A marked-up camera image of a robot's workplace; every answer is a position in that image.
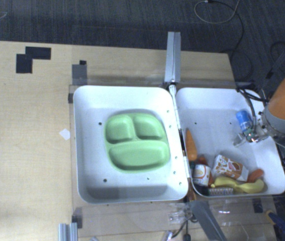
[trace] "wooden table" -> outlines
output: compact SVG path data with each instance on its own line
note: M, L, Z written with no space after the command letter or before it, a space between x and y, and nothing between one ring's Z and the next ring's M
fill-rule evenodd
M50 47L51 60L33 60L32 74L17 74L16 54L24 54L26 46ZM106 83L121 78L129 83L145 78L152 82L163 79L165 58L166 51L161 50L0 42L0 240L57 240L58 225L71 222L71 145L59 133L71 130L67 98L72 64L85 60L91 82L101 78ZM181 76L199 86L234 86L225 54L182 52ZM241 240L246 233L250 238L275 240L273 227L263 213L253 212L251 199L220 203L211 207L230 240ZM232 210L225 219L219 208L226 204ZM262 204L264 210L274 209L270 199L263 199ZM129 208L118 206L122 212ZM101 212L94 207L91 211L97 216ZM129 219L125 213L116 214L115 210L115 218L125 218L122 222ZM148 220L146 214L137 215ZM106 224L101 215L98 219L95 224L99 227L91 236L96 235L99 241L153 241L163 235L161 227L159 231L133 233L110 220ZM190 228L193 240L206 240L198 223Z

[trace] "blue can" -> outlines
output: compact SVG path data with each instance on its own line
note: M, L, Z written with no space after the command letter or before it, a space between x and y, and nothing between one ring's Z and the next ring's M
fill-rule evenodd
M238 124L242 132L245 132L252 127L252 119L250 118L246 110L241 110L236 113L236 118L238 120Z

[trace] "green divided tray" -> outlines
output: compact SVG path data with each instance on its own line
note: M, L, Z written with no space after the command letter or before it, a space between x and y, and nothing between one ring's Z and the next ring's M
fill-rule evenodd
M110 117L105 125L105 143L111 164L122 172L155 170L170 159L163 125L148 113Z

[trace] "white tape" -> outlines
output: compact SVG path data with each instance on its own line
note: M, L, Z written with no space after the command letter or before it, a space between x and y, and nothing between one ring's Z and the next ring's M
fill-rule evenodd
M71 133L70 131L68 131L67 129L63 129L60 132L60 135L65 139L65 140L69 140L71 138Z

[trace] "yellow banana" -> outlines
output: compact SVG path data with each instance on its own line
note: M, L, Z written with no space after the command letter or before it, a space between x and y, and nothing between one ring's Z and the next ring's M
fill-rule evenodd
M235 179L220 176L216 178L211 187L231 187L237 191L252 194L262 191L264 182L261 179L257 179L254 183L239 184Z

